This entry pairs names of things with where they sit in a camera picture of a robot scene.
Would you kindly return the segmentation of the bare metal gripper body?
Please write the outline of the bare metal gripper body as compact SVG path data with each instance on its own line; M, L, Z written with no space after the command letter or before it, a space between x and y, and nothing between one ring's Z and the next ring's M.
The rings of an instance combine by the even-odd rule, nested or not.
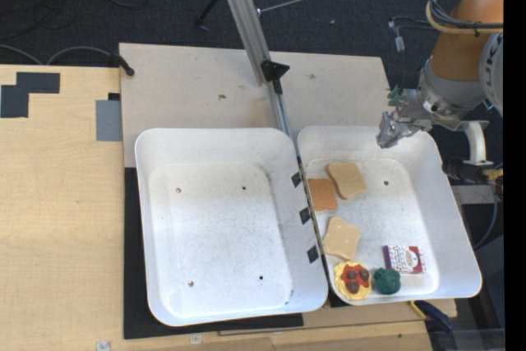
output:
M432 88L394 88L388 95L387 136L411 136L428 132L433 125L456 130L464 116L464 108L452 104Z

